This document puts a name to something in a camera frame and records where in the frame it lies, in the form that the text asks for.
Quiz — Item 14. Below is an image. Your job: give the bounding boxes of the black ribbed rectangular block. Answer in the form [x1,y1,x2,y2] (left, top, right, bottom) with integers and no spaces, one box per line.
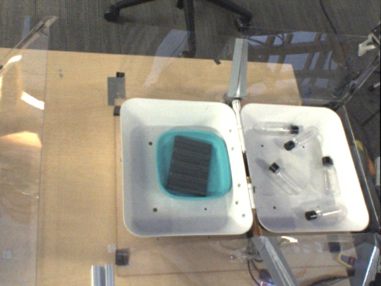
[165,135,213,198]

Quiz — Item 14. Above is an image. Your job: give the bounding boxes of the teal plastic bowl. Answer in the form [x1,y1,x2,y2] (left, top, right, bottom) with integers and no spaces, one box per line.
[155,129,233,199]

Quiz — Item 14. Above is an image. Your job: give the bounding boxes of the thin black and white rod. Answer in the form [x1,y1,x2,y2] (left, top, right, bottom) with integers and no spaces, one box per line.
[231,98,257,212]

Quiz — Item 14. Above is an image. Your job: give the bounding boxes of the white plastic tray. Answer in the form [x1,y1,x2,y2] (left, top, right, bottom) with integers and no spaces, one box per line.
[119,97,254,238]
[239,102,370,234]

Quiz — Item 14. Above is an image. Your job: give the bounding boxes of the clear plastic bottle black cap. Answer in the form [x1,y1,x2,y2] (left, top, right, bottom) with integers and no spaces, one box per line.
[252,122,300,136]
[268,161,303,195]
[283,127,318,152]
[321,156,341,195]
[304,201,348,221]

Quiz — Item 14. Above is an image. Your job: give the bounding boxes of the black office chair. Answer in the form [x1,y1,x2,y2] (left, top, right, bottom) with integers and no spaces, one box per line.
[103,0,254,58]

